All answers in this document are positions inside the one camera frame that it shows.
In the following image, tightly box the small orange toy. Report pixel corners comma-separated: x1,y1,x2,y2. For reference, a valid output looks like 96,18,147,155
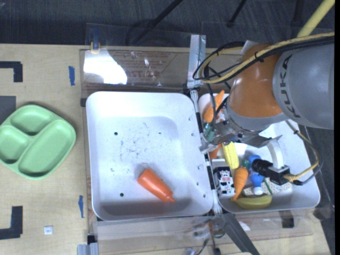
208,144,222,161

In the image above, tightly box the blue and white bottle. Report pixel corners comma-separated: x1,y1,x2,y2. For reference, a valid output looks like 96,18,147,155
247,154,266,196

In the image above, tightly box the thin black and white rod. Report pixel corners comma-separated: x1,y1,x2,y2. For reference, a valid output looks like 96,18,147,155
190,88,222,215

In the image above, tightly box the white plastic tray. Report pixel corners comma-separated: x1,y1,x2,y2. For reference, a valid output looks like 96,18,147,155
198,92,321,215
85,90,215,222

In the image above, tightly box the yellow corn cob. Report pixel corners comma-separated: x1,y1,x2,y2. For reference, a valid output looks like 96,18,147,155
222,141,241,170

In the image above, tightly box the black cylinder on white bracket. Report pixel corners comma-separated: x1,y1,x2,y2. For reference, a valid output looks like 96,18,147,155
251,136,292,186

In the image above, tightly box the white cow-print carton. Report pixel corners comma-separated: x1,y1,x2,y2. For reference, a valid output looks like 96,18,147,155
212,166,236,197

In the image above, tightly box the orange cone-shaped bottle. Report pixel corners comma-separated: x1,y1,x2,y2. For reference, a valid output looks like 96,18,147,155
137,167,176,204

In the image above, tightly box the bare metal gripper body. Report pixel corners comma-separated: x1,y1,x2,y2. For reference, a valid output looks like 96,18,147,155
213,121,269,146

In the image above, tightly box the colourful printed packet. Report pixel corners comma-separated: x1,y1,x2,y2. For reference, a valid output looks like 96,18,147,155
242,177,293,197

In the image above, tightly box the green divided plate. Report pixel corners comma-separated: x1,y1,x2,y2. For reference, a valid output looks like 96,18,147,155
0,104,77,181

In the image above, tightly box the yellow banana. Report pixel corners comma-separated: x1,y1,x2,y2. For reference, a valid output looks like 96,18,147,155
234,193,273,210

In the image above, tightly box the orange carrot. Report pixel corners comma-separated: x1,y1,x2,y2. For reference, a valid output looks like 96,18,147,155
203,89,226,124
230,166,249,202

